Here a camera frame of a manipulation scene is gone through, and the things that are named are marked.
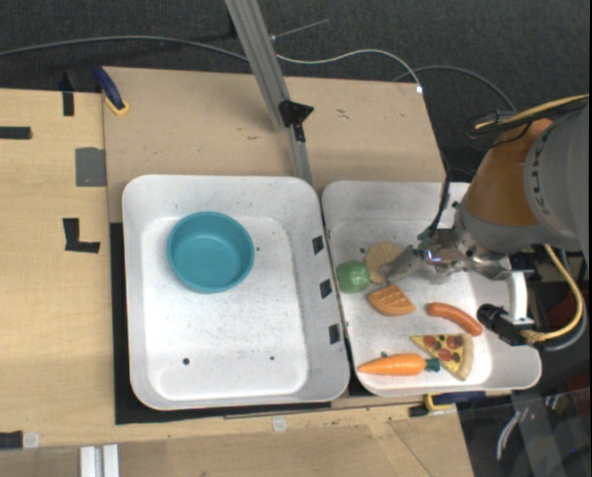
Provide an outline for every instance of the blue plate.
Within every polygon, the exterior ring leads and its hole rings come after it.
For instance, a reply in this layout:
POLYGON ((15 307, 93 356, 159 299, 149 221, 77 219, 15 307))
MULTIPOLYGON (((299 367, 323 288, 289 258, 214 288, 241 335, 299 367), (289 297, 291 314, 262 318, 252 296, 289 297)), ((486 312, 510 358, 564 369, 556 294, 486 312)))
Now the blue plate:
POLYGON ((181 219, 168 235, 168 262, 192 290, 217 293, 247 277, 254 263, 254 244, 233 218, 198 212, 181 219))

